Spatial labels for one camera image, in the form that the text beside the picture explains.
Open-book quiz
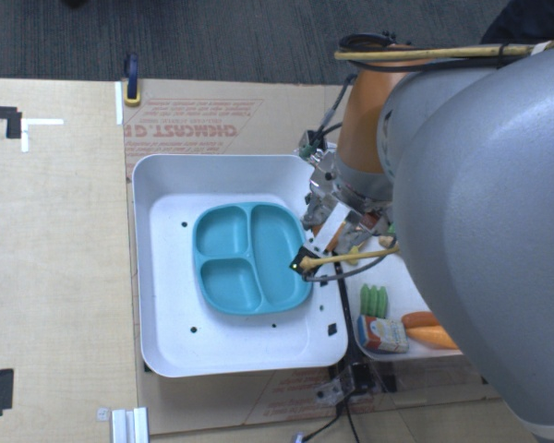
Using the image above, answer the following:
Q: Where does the white plastic tray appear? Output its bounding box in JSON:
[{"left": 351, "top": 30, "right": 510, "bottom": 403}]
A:
[
  {"left": 131, "top": 153, "right": 350, "bottom": 379},
  {"left": 335, "top": 242, "right": 464, "bottom": 363}
]

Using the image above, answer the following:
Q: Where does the blue divided plate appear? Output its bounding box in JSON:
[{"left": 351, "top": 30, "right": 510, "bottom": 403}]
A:
[{"left": 192, "top": 202, "right": 315, "bottom": 317}]

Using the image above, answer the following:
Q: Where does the green pea pod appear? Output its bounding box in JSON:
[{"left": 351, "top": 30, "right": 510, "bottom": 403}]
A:
[{"left": 359, "top": 283, "right": 390, "bottom": 319}]

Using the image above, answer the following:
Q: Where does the orange carrot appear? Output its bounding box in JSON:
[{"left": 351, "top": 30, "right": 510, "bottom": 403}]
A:
[{"left": 405, "top": 325, "right": 459, "bottom": 352}]

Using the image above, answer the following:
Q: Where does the orange sausage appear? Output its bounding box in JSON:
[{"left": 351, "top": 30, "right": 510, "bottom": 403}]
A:
[{"left": 401, "top": 311, "right": 440, "bottom": 329}]

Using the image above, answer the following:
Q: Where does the small white and orange carton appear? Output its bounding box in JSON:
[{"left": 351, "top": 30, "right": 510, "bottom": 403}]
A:
[{"left": 355, "top": 314, "right": 411, "bottom": 354}]

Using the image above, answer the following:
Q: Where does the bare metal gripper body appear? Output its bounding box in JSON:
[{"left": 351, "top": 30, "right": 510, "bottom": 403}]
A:
[{"left": 303, "top": 147, "right": 392, "bottom": 237}]

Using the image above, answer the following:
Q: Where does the black block with thin wires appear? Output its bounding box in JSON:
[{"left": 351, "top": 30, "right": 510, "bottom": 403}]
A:
[{"left": 349, "top": 362, "right": 376, "bottom": 394}]

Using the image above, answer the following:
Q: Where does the brown cardboard board red print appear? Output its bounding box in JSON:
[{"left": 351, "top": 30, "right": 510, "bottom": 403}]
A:
[{"left": 121, "top": 78, "right": 505, "bottom": 436}]

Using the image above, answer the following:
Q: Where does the person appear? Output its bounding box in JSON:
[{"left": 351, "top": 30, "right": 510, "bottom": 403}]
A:
[{"left": 481, "top": 0, "right": 554, "bottom": 46}]

